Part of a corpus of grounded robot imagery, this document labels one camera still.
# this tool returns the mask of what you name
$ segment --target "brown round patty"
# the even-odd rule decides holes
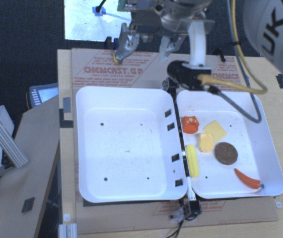
[[[219,143],[215,147],[216,159],[225,165],[231,165],[237,160],[237,150],[229,143]]]

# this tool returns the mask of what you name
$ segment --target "blue object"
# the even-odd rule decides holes
[[[96,6],[96,7],[92,7],[92,11],[93,11],[93,13],[94,13],[94,15],[95,16],[103,16],[103,15],[106,15],[106,10],[105,10],[105,8],[104,7],[102,7],[101,8],[101,11],[98,13],[98,12],[96,12],[96,8],[97,8],[98,6]]]

